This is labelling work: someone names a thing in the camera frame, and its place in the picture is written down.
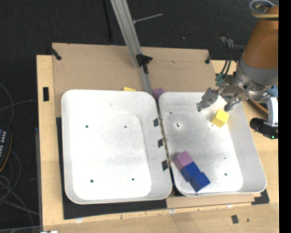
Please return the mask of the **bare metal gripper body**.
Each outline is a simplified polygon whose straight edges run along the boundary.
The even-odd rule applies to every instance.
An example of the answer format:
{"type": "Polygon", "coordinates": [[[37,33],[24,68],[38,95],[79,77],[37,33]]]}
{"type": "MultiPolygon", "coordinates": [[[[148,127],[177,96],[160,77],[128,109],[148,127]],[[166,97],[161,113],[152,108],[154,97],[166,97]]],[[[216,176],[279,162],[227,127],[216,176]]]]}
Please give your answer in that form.
{"type": "Polygon", "coordinates": [[[245,100],[264,102],[269,95],[269,85],[259,85],[244,75],[217,75],[219,95],[229,103],[245,100]]]}

